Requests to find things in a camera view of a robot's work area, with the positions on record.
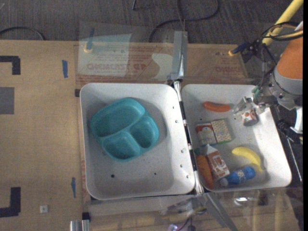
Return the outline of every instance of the wooden surface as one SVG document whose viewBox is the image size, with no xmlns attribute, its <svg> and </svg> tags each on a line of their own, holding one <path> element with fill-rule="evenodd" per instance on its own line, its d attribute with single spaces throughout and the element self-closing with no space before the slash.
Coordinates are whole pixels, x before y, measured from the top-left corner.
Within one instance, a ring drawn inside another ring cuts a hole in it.
<svg viewBox="0 0 308 231">
<path fill-rule="evenodd" d="M 76 88 L 91 82 L 164 83 L 172 71 L 173 44 L 85 42 L 76 47 Z M 240 54 L 228 51 L 237 45 L 188 44 L 183 84 L 244 84 L 247 72 Z"/>
<path fill-rule="evenodd" d="M 0 41 L 0 55 L 21 59 L 21 75 L 0 63 L 0 86 L 14 87 L 15 95 L 14 114 L 0 115 L 0 207 L 9 206 L 11 187 L 21 187 L 21 212 L 0 218 L 1 231 L 66 231 L 71 220 L 81 220 L 74 44 Z M 68 78 L 62 60 L 68 62 Z M 49 212 L 40 214 L 40 205 Z"/>
<path fill-rule="evenodd" d="M 13 87 L 15 95 L 14 114 L 0 115 L 0 208 L 9 206 L 10 188 L 21 187 L 21 212 L 0 218 L 1 231 L 67 231 L 71 220 L 81 220 L 83 198 L 89 196 L 82 187 L 80 108 L 74 95 L 76 47 L 78 42 L 70 41 L 0 41 L 0 55 L 21 59 L 21 75 L 12 75 L 10 63 L 0 63 L 0 87 Z M 62 60 L 68 63 L 68 78 Z M 240 231 L 298 231 L 290 199 L 285 193 L 279 196 L 269 206 L 252 209 L 234 208 L 228 201 L 223 205 Z M 49 212 L 40 214 L 40 205 L 48 205 Z M 94 217 L 91 227 L 93 231 L 163 231 L 170 222 L 183 221 L 166 220 L 157 213 L 132 213 Z M 197 230 L 228 230 L 210 214 L 195 221 Z"/>
</svg>

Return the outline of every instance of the small box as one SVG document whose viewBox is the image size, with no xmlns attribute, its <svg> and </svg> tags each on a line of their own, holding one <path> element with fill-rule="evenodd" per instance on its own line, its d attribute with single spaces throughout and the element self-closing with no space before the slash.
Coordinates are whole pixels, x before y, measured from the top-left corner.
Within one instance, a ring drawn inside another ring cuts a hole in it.
<svg viewBox="0 0 308 231">
<path fill-rule="evenodd" d="M 213 127 L 210 123 L 197 124 L 196 132 L 200 143 L 200 147 L 204 147 L 207 144 L 215 145 L 217 143 Z"/>
<path fill-rule="evenodd" d="M 212 121 L 211 125 L 213 127 L 217 144 L 227 143 L 232 140 L 225 120 Z"/>
</svg>

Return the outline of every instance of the blue bottle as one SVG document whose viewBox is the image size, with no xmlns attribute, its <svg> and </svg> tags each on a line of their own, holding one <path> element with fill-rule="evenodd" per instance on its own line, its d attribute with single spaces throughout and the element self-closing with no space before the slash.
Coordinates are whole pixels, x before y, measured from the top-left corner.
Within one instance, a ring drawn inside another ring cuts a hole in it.
<svg viewBox="0 0 308 231">
<path fill-rule="evenodd" d="M 228 176 L 222 178 L 219 182 L 221 186 L 226 187 L 230 184 L 240 184 L 256 176 L 255 170 L 250 166 L 238 169 Z"/>
</svg>

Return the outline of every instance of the yellow pole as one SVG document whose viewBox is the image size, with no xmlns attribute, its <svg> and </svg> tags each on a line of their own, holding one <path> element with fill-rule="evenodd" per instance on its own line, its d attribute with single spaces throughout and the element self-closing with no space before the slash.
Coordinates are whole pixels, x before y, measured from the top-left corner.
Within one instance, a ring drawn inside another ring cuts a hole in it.
<svg viewBox="0 0 308 231">
<path fill-rule="evenodd" d="M 303 3 L 304 3 L 304 0 L 293 0 L 290 3 L 289 7 L 283 12 L 283 14 L 280 16 L 280 18 L 275 24 L 290 21 L 290 19 L 293 17 L 296 11 L 303 5 Z M 281 30 L 282 30 L 282 27 L 276 28 L 275 30 L 273 30 L 273 33 L 279 34 Z M 273 40 L 271 38 L 264 38 L 262 40 L 262 43 L 266 45 L 270 45 L 272 42 Z"/>
</svg>

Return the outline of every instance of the toy banana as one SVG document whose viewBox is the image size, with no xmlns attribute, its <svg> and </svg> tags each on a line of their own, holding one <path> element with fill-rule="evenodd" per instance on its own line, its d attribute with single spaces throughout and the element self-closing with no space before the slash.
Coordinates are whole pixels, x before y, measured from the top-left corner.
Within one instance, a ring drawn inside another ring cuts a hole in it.
<svg viewBox="0 0 308 231">
<path fill-rule="evenodd" d="M 259 172 L 262 172 L 262 168 L 261 168 L 261 160 L 260 157 L 258 156 L 257 153 L 255 153 L 254 151 L 252 151 L 251 149 L 247 148 L 247 147 L 236 147 L 232 150 L 232 153 L 237 155 L 237 156 L 243 156 L 246 157 L 248 160 L 250 160 L 250 162 L 254 165 L 257 166 L 257 169 Z"/>
</svg>

